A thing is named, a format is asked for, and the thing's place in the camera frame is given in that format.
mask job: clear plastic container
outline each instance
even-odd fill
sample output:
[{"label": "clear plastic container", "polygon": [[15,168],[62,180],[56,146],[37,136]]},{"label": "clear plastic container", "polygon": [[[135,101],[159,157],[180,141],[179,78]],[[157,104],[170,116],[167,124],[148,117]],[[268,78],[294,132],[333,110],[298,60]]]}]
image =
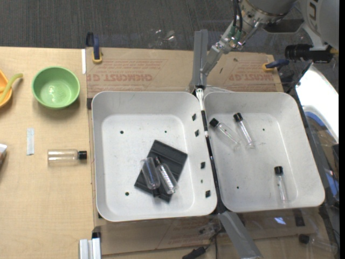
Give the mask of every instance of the clear plastic container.
[{"label": "clear plastic container", "polygon": [[223,138],[231,147],[237,148],[240,145],[238,134],[226,124],[219,122],[216,118],[210,121],[210,125],[215,128],[220,138]]},{"label": "clear plastic container", "polygon": [[158,189],[161,185],[156,165],[153,158],[145,158],[140,161],[142,173],[145,178],[146,186],[150,190]]},{"label": "clear plastic container", "polygon": [[171,172],[169,166],[165,163],[162,163],[158,157],[155,158],[155,161],[157,164],[158,175],[160,177],[161,184],[163,184],[164,190],[169,195],[173,194],[178,188],[178,184],[173,173]]},{"label": "clear plastic container", "polygon": [[338,246],[336,243],[330,242],[326,239],[322,239],[322,238],[318,237],[317,235],[300,234],[298,236],[298,240],[302,244],[323,249],[323,250],[325,250],[329,253],[332,253],[334,255],[338,252]]},{"label": "clear plastic container", "polygon": [[70,165],[77,164],[80,160],[87,159],[87,151],[76,149],[49,149],[48,165]]},{"label": "clear plastic container", "polygon": [[236,124],[238,125],[240,134],[242,135],[242,137],[246,143],[246,147],[255,148],[255,143],[254,143],[255,141],[253,139],[253,135],[252,135],[252,132],[250,130],[250,127],[249,127],[247,121],[245,119],[243,119],[241,113],[236,113],[236,114],[234,114],[233,117],[236,121]]},{"label": "clear plastic container", "polygon": [[285,177],[284,172],[281,166],[276,166],[274,168],[275,173],[275,182],[276,182],[276,189],[277,189],[277,196],[278,196],[278,202],[281,203],[287,203],[288,202],[288,196],[285,186]]}]

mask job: orange bowl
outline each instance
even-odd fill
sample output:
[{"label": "orange bowl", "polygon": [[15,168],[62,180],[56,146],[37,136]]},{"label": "orange bowl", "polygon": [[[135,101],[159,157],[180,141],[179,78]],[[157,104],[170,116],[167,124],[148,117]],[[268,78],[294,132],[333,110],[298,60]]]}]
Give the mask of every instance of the orange bowl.
[{"label": "orange bowl", "polygon": [[[0,70],[0,88],[4,88],[7,86],[8,79],[6,78],[5,74]],[[12,96],[12,87],[7,92],[5,99],[0,103],[0,107],[3,107],[7,102],[10,100]]]}]

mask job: wooden table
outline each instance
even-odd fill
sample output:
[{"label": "wooden table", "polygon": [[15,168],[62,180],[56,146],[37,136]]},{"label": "wooden table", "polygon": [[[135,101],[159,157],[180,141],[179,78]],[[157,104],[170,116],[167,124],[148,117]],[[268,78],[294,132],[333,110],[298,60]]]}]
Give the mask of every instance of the wooden table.
[{"label": "wooden table", "polygon": [[[47,165],[48,149],[75,148],[90,153],[87,79],[82,73],[81,55],[79,49],[0,47],[0,69],[7,78],[24,74],[14,83],[10,102],[0,108],[0,143],[8,146],[0,167],[0,258],[78,258],[79,240],[91,238],[94,228],[91,156],[86,164]],[[42,107],[31,93],[33,76],[56,65],[74,72],[81,84],[78,101],[58,111]],[[26,155],[28,128],[34,129],[33,155]],[[321,218],[316,220],[320,233],[327,235]],[[301,247],[295,236],[260,239],[256,244],[264,258],[332,258]],[[181,258],[191,250],[106,258]],[[213,251],[201,258],[215,258]],[[238,258],[229,241],[219,245],[219,258],[222,255]]]}]

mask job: white tray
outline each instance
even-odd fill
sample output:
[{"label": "white tray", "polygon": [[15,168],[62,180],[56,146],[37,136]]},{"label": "white tray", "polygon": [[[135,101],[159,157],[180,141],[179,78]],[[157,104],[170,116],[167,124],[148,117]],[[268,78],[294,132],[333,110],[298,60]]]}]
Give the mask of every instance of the white tray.
[{"label": "white tray", "polygon": [[[104,219],[148,220],[202,216],[214,211],[215,185],[200,106],[193,95],[101,92],[93,98],[92,118],[96,205]],[[179,189],[170,203],[134,187],[139,162],[147,156],[154,140],[188,155],[178,181]]]},{"label": "white tray", "polygon": [[[233,212],[314,207],[325,191],[295,100],[285,93],[211,92],[204,98],[212,118],[236,129],[233,115],[240,112],[252,129],[255,149],[234,151],[209,126],[220,194]],[[283,166],[288,204],[278,202],[274,167]]]}]

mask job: yellow spoon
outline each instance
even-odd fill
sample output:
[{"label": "yellow spoon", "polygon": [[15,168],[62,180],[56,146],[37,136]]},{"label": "yellow spoon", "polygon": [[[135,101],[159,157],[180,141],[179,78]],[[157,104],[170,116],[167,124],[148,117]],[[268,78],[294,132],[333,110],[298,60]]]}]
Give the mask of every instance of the yellow spoon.
[{"label": "yellow spoon", "polygon": [[12,84],[14,83],[14,81],[18,78],[22,78],[23,77],[23,74],[15,74],[12,78],[9,79],[9,82],[6,84],[6,87],[3,88],[1,87],[0,88],[0,92],[3,91],[3,93],[1,94],[0,96],[0,104],[2,103],[2,101],[4,100],[4,98],[6,97],[7,95],[7,92],[10,90]]}]

